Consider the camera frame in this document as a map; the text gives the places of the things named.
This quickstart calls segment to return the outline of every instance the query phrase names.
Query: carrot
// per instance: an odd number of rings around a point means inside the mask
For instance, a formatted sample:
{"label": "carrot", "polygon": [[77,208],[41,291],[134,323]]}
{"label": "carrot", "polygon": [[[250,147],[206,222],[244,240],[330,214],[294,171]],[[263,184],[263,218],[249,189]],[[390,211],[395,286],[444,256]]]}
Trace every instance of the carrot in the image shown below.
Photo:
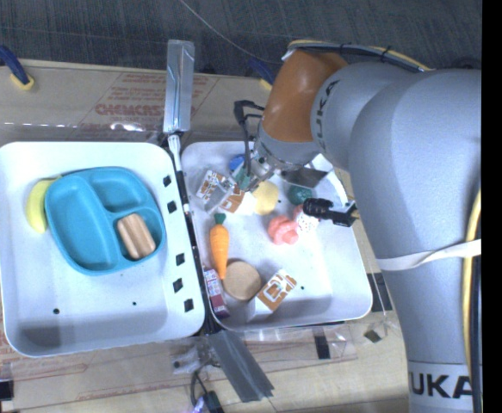
{"label": "carrot", "polygon": [[214,215],[215,225],[210,229],[210,249],[212,251],[214,266],[218,276],[224,280],[227,268],[227,249],[230,243],[230,234],[223,225],[226,220],[224,213]]}

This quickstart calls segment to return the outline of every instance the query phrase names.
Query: wooden disc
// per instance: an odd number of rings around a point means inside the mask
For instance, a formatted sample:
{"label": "wooden disc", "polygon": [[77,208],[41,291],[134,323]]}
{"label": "wooden disc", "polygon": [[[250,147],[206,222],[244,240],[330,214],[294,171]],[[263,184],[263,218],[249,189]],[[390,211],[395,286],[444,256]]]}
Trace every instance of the wooden disc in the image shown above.
{"label": "wooden disc", "polygon": [[239,301],[249,301],[262,287],[260,274],[247,262],[236,261],[227,266],[222,281],[224,291]]}

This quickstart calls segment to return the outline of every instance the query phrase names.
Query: yellow ball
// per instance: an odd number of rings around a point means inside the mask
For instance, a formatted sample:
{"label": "yellow ball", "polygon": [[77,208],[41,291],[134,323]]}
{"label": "yellow ball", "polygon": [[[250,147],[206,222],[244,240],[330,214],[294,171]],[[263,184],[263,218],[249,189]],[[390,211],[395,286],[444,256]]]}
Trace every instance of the yellow ball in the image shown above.
{"label": "yellow ball", "polygon": [[279,199],[279,188],[270,181],[262,182],[258,188],[252,192],[257,200],[254,211],[256,214],[265,216],[270,214],[276,208]]}

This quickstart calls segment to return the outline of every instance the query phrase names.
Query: yellow toy banana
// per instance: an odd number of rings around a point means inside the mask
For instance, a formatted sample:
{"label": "yellow toy banana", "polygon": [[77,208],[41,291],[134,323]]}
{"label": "yellow toy banana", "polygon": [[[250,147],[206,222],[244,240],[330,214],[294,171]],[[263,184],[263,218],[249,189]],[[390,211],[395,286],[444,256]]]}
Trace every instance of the yellow toy banana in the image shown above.
{"label": "yellow toy banana", "polygon": [[47,229],[46,211],[44,210],[44,198],[46,197],[47,189],[50,188],[55,179],[42,179],[38,181],[33,189],[28,194],[27,204],[25,205],[25,216],[28,224],[40,234]]}

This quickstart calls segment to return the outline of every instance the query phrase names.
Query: blue plate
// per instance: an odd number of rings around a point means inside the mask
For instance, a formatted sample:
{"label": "blue plate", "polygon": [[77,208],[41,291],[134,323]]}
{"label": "blue plate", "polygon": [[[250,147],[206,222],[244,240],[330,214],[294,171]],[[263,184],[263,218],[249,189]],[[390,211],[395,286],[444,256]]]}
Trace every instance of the blue plate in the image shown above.
{"label": "blue plate", "polygon": [[[46,192],[46,217],[59,250],[77,271],[110,274],[156,255],[166,231],[146,185],[130,170],[101,167],[59,178]],[[116,230],[119,219],[137,213],[146,222],[157,248],[130,258]]]}

